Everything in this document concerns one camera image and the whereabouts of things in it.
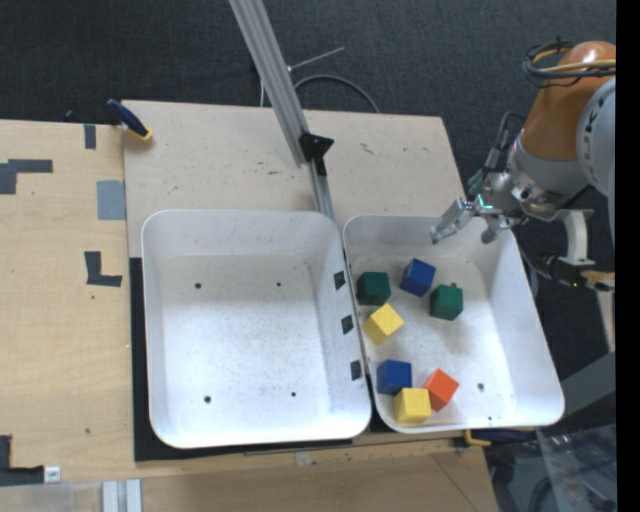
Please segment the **cube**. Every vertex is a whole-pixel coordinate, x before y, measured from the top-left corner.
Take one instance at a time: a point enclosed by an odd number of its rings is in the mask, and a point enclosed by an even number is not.
[[[434,411],[439,411],[451,401],[458,386],[458,381],[440,368],[433,372],[423,385],[429,391],[429,400]]]
[[[432,317],[454,320],[462,313],[462,288],[441,284],[431,293],[429,300]]]
[[[362,328],[376,345],[380,345],[403,325],[402,317],[387,303],[371,313]]]
[[[400,288],[418,297],[422,297],[427,293],[429,288],[431,288],[435,273],[435,267],[414,258],[404,269],[402,280],[400,281]]]
[[[386,272],[363,272],[356,282],[356,298],[362,306],[382,306],[390,296]]]
[[[411,363],[387,359],[378,366],[376,388],[383,395],[395,395],[402,388],[413,385]]]
[[[396,422],[400,425],[420,425],[431,416],[429,392],[424,388],[402,388],[393,397]]]

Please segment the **black clamp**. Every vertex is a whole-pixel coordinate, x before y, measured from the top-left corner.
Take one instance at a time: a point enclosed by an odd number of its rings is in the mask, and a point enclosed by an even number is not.
[[[312,133],[303,133],[300,137],[300,147],[307,162],[312,160],[316,163],[316,172],[319,176],[327,175],[327,168],[324,165],[324,155],[333,145],[334,140]]]

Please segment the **wooden table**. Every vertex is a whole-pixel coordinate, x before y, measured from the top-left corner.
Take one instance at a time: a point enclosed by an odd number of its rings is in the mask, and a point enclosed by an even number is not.
[[[449,504],[441,510],[464,510],[456,500],[495,510],[482,450],[454,448],[461,432],[365,432],[348,448],[134,461],[128,261],[140,254],[141,223],[164,208],[305,210],[314,198],[269,109],[125,104],[153,129],[151,145],[116,126],[95,126],[92,149],[81,124],[0,122],[0,163],[53,162],[52,173],[19,172],[16,193],[0,195],[0,434],[13,436],[11,466],[60,466],[64,482],[144,478],[145,503],[188,478],[193,496],[207,496],[214,473],[222,487],[277,489],[295,478],[303,494],[318,477],[342,482],[345,496],[346,482],[371,474],[392,485],[406,473],[418,486],[407,492],[432,493]],[[339,227],[363,213],[437,216],[462,193],[440,118],[305,115],[336,140],[325,160]],[[98,218],[97,183],[112,180],[125,181],[126,221]],[[100,251],[102,272],[123,276],[121,286],[87,284],[86,251]],[[364,502],[385,489],[370,483],[361,483]],[[187,499],[172,496],[163,499]]]

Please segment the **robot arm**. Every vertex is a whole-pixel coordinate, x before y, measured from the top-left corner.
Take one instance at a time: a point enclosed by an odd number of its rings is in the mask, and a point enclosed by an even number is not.
[[[535,67],[561,53],[557,65]],[[485,166],[469,181],[472,199],[454,201],[432,229],[433,243],[462,229],[472,216],[487,221],[485,243],[533,217],[564,223],[569,244],[559,258],[563,264],[594,263],[587,259],[586,219],[592,212],[567,207],[586,187],[595,187],[608,198],[615,240],[615,54],[614,45],[601,41],[555,41],[525,53],[525,74],[540,88],[531,111],[509,145],[506,124],[512,113],[505,115]],[[506,163],[499,169],[502,155]]]

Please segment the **plastic tray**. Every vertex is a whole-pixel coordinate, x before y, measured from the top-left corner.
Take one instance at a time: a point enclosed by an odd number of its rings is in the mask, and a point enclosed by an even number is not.
[[[335,223],[317,212],[171,210],[141,237],[149,413],[163,442],[347,439],[367,427]]]
[[[387,272],[387,301],[405,324],[376,345],[362,331],[371,380],[386,359],[412,364],[413,386],[440,368],[459,382],[452,400],[418,426],[395,421],[393,398],[374,391],[380,416],[403,433],[555,423],[564,397],[551,359],[515,238],[510,231],[483,244],[486,223],[474,218],[454,236],[433,245],[431,226],[440,218],[363,215],[344,228],[351,280],[365,271]],[[398,286],[405,267],[418,258],[436,268],[432,287],[417,297]],[[430,293],[439,284],[463,290],[463,311],[453,321],[432,318]],[[357,306],[360,327],[377,306]]]

